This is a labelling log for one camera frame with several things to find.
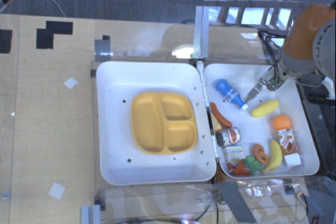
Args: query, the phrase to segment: gray bracket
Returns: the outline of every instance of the gray bracket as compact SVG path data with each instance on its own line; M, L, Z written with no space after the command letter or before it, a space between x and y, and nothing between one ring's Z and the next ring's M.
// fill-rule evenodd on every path
M80 224L101 224L100 205L82 206L80 208Z
M209 51L209 7L196 7L193 59L208 57Z

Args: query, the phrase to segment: toy bottle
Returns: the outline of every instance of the toy bottle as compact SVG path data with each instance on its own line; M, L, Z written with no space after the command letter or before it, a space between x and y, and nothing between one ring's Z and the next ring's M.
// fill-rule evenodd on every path
M226 80L224 79L220 80L216 85L216 90L219 91L223 95L226 101L238 105L241 110L247 109L248 105L242 101L239 93L236 92L236 90L233 89L226 82Z

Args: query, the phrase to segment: yellow banana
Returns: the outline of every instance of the yellow banana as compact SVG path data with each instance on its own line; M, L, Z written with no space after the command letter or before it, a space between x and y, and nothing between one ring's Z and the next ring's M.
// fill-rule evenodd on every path
M256 108L254 108L251 111L251 116L256 117L256 118L264 116L268 113L271 113L278 106L279 106L279 101L277 99L269 100L269 101L257 106Z
M271 159L269 160L269 163L265 169L262 170L262 173L266 171L273 171L276 168L279 167L279 165L282 162L282 150L280 144L272 140L271 141L271 150L272 150L272 156Z

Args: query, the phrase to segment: orange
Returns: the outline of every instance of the orange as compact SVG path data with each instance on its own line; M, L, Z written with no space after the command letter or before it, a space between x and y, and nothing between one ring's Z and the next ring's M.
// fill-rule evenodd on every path
M273 120L273 127L277 131L290 128L290 125L290 119L285 115L278 115Z

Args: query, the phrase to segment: hot dog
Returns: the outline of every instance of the hot dog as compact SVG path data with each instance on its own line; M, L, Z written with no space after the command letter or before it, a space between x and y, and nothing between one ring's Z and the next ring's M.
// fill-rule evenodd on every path
M215 116L215 118L217 119L217 121L222 126L224 126L225 128L231 128L232 127L232 123L221 115L221 113L218 111L217 106L216 106L215 103L210 103L210 108L211 108L212 114Z

